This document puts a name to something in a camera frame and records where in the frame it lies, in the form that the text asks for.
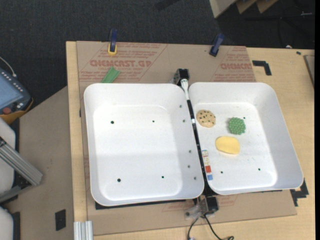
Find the green toy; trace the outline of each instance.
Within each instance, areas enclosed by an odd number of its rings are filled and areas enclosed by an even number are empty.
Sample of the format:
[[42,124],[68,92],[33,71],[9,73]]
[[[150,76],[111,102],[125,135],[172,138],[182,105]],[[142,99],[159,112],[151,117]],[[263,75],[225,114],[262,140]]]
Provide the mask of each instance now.
[[232,134],[241,135],[246,132],[246,125],[243,119],[233,117],[229,120],[229,131]]

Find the navy blue clip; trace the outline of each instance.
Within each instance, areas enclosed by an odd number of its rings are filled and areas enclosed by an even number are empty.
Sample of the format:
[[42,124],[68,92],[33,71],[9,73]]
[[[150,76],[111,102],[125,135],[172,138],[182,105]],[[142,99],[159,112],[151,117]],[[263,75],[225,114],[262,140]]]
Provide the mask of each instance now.
[[117,33],[118,31],[116,29],[111,29],[109,34],[110,43],[108,45],[108,53],[110,55],[115,55],[117,53]]
[[219,51],[219,46],[222,44],[222,42],[225,40],[225,35],[220,33],[216,36],[213,46],[210,49],[209,54],[216,57]]

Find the black floor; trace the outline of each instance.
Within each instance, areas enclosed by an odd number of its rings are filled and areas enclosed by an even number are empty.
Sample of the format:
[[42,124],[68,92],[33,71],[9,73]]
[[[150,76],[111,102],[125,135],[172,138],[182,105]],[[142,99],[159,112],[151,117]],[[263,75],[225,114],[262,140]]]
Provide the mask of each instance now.
[[[314,49],[315,18],[253,20],[315,13],[315,0],[279,0],[264,13],[254,4],[243,14],[230,6],[214,18],[209,0],[0,0],[0,56],[34,98],[33,107],[67,85],[66,41],[224,45]],[[0,61],[0,67],[9,70]]]

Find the white tray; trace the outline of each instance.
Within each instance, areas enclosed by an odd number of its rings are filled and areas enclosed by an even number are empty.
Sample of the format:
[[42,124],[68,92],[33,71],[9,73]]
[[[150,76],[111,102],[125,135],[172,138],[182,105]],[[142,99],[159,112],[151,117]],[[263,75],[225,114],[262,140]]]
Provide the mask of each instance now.
[[[212,177],[209,186],[228,195],[298,188],[302,170],[294,150],[274,90],[265,83],[197,82],[189,96],[194,114],[209,110],[216,125],[205,128],[196,122],[200,146],[207,150]],[[228,121],[244,120],[246,130],[231,134]],[[216,149],[220,136],[232,136],[240,143],[240,153],[226,154]]]
[[196,198],[204,179],[182,89],[95,83],[84,92],[91,193],[103,206]]

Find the wire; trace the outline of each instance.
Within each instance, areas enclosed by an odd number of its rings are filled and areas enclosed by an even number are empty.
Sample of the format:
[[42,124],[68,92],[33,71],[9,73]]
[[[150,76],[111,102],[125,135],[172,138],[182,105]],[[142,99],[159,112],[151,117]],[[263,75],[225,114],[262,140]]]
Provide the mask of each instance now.
[[[202,218],[202,219],[205,219],[205,220],[206,220],[206,222],[208,223],[208,225],[209,225],[212,233],[215,235],[215,237],[216,237],[218,240],[223,240],[223,239],[221,239],[221,238],[216,234],[216,232],[215,232],[214,229],[212,228],[211,223],[210,223],[210,221],[209,221],[208,218],[207,218],[207,214],[209,214],[209,213],[210,213],[210,212],[207,212],[207,213],[205,213],[203,216],[197,217],[197,218],[192,222],[192,224],[191,224],[191,226],[190,226],[190,228],[189,228],[189,230],[188,230],[187,240],[191,240],[191,238],[190,238],[191,228],[192,228],[193,225],[198,221],[199,218]],[[233,235],[232,235],[232,236],[229,236],[229,237],[227,238],[227,240],[234,240],[234,239],[235,239],[235,237],[234,237]]]
[[0,60],[2,60],[9,67],[9,69],[12,71],[12,76],[14,78],[16,78],[17,75],[16,75],[15,71],[13,70],[13,68],[10,66],[10,64],[4,58],[2,58],[1,56],[0,56]]

